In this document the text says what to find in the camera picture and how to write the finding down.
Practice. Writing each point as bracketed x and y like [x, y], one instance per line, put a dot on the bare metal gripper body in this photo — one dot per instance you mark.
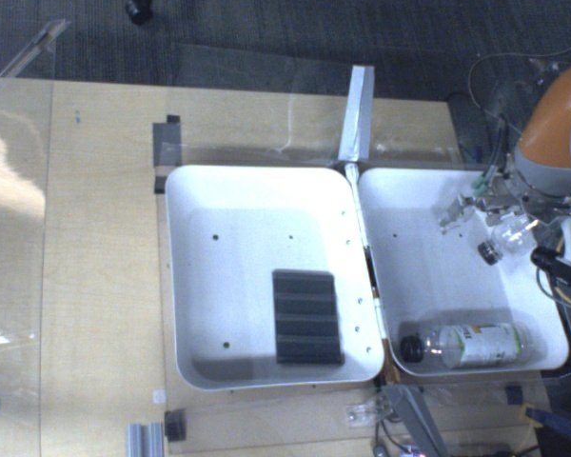
[502, 205]

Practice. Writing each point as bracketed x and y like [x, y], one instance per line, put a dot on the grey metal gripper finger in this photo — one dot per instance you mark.
[467, 206]
[449, 217]

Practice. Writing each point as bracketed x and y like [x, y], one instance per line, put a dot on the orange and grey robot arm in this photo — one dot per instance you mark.
[549, 131]

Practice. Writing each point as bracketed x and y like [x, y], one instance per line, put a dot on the small clear bottle black cap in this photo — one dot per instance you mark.
[509, 241]

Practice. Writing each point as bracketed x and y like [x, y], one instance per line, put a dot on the white plastic tray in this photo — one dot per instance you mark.
[433, 284]
[247, 264]

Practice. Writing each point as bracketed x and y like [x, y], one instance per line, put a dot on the thin black and white rod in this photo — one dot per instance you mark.
[367, 255]

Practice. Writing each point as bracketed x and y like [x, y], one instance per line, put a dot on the clear bottle with green label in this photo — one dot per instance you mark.
[480, 345]

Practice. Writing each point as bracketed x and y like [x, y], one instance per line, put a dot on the dark grey ribbed foam block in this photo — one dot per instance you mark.
[307, 317]

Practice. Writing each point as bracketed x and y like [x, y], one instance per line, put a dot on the black cylinder on white bracket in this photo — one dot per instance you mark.
[559, 260]

